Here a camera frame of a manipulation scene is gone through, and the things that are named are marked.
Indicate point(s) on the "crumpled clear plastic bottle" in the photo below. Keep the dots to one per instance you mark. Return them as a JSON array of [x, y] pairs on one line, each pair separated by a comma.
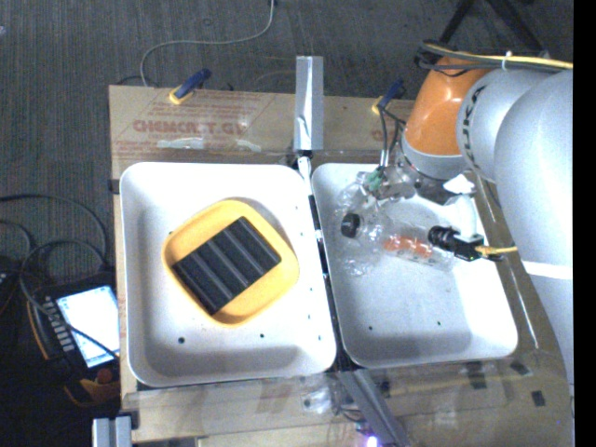
[[356, 198]]

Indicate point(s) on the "white plastic tray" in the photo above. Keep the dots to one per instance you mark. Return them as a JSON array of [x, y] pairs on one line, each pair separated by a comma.
[[419, 310], [153, 296]]

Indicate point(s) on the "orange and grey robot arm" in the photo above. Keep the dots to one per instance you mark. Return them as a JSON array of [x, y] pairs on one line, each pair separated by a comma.
[[526, 156]]

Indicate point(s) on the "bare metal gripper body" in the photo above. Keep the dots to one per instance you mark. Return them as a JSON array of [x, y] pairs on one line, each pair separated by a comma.
[[396, 184]]

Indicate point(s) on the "clear bottle with orange label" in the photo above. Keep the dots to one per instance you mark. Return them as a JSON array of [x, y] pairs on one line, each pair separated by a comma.
[[405, 247]]

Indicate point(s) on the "black cylinder on white bracket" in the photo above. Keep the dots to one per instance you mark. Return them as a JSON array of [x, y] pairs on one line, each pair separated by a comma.
[[465, 245]]

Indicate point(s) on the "black ribbed rectangular block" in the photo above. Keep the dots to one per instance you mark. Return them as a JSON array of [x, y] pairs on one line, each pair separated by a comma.
[[226, 266]]

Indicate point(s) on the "brown cardboard board red print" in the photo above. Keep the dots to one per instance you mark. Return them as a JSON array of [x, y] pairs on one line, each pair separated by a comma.
[[195, 124]]

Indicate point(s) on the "yellow plate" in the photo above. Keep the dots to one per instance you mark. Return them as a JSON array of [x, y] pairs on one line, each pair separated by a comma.
[[186, 240]]

